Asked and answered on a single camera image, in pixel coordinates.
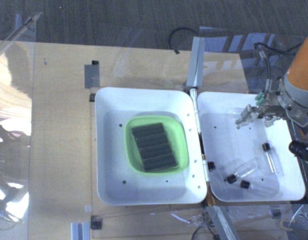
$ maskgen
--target gray floor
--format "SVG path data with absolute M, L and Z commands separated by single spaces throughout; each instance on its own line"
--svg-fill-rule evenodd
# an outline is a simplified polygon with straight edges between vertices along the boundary
M 173 29 L 200 26 L 308 35 L 308 0 L 0 0 L 0 39 L 19 11 L 43 13 L 46 43 L 167 49 Z

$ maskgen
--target white plastic tray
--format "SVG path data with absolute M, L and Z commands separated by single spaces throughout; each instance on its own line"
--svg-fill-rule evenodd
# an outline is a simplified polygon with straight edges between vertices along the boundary
M 106 87 L 95 97 L 97 189 L 114 206 L 194 204 L 207 194 L 200 142 L 191 98 L 181 91 Z M 143 175 L 129 165 L 124 125 L 134 116 L 171 116 L 182 123 L 189 164 L 179 173 Z
M 238 161 L 257 159 L 263 155 L 262 144 L 270 143 L 275 149 L 282 172 L 274 175 L 272 181 L 277 192 L 271 196 L 260 196 L 246 189 L 226 183 L 224 191 L 219 191 L 211 180 L 214 195 L 225 202 L 254 201 L 296 201 L 305 195 L 305 184 L 297 158 L 289 151 L 291 136 L 286 121 L 275 121 L 265 127 L 263 119 L 241 127 L 235 126 L 235 108 L 245 108 L 255 104 L 255 95 L 203 92 L 197 98 L 198 113 L 202 129 L 203 144 L 207 160 L 213 161 L 221 169 L 225 178 L 238 165 Z M 261 180 L 264 173 L 259 171 L 254 178 Z

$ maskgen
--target green connector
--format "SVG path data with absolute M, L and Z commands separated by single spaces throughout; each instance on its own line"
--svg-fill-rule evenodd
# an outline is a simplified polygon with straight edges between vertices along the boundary
M 264 98 L 264 97 L 260 98 L 259 101 L 256 102 L 256 106 L 262 105 L 264 101 L 265 101 L 265 98 Z
M 259 101 L 259 100 L 262 98 L 263 94 L 264 94 L 264 92 L 261 91 L 261 92 L 255 97 L 255 100 L 256 100 L 256 101 Z

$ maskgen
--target green container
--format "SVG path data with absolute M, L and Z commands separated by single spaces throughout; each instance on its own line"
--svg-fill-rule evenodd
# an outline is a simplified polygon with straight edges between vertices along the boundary
M 162 123 L 177 166 L 145 171 L 136 141 L 132 134 L 132 128 Z M 183 171 L 189 164 L 188 145 L 181 123 L 170 116 L 164 115 L 140 115 L 127 121 L 124 128 L 125 149 L 129 165 L 137 173 L 144 175 L 167 175 Z

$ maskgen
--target black cap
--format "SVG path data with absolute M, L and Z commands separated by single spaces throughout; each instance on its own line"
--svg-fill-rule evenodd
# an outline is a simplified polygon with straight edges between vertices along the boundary
M 240 187 L 243 189 L 248 189 L 250 187 L 250 182 L 247 180 L 242 180 L 240 182 Z
M 209 171 L 213 171 L 216 169 L 214 162 L 208 162 L 207 167 Z
M 226 180 L 227 180 L 227 182 L 228 182 L 229 184 L 232 184 L 232 183 L 234 183 L 234 182 L 237 181 L 237 178 L 236 178 L 236 176 L 235 176 L 234 174 L 231 174 L 230 176 L 228 176 L 228 177 L 226 178 Z
M 262 144 L 262 148 L 265 152 L 271 150 L 271 146 L 269 143 Z

